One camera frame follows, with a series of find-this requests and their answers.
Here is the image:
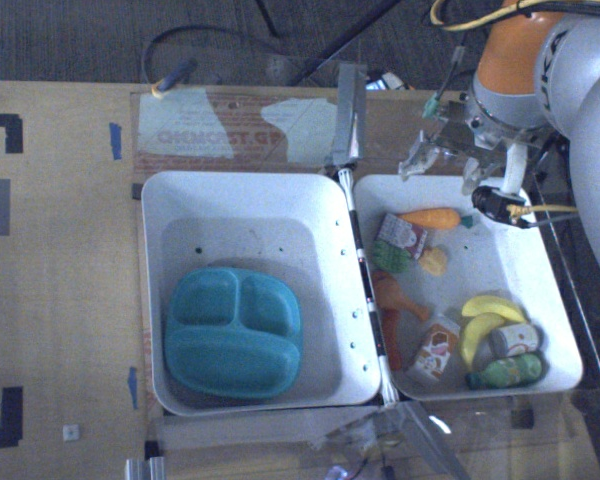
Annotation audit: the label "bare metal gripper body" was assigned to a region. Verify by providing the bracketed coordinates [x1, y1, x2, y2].
[431, 92, 552, 168]

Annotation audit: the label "orange carrot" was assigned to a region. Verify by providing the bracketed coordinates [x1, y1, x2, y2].
[398, 207, 476, 232]

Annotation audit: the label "purple and white carton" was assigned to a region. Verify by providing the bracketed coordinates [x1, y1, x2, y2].
[374, 212, 429, 261]

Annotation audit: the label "white plastic tray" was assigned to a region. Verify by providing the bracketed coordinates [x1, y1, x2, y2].
[140, 170, 383, 418]
[352, 173, 585, 402]

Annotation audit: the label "green grapes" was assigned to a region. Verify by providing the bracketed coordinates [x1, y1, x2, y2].
[370, 239, 412, 275]

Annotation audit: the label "orange chicken drumstick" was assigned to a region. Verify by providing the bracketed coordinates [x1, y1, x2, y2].
[370, 269, 432, 324]

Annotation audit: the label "yellow banana bunch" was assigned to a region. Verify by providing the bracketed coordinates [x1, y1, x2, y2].
[459, 294, 528, 372]

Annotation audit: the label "brown cardboard board red print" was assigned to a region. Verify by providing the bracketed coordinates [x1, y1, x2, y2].
[129, 85, 600, 480]

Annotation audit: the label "small white can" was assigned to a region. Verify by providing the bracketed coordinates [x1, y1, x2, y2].
[488, 322, 541, 360]

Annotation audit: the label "orange and white carton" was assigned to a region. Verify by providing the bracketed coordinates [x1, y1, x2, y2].
[405, 312, 463, 385]

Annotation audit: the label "red sausage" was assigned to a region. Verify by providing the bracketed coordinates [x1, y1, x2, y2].
[380, 308, 404, 372]

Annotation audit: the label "green bottle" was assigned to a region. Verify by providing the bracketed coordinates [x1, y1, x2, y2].
[465, 352, 544, 391]

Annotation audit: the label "teal divided plate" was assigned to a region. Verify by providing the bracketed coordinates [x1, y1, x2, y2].
[163, 266, 304, 401]

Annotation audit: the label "black cylinder on white bracket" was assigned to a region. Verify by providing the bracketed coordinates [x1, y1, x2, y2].
[471, 142, 531, 229]

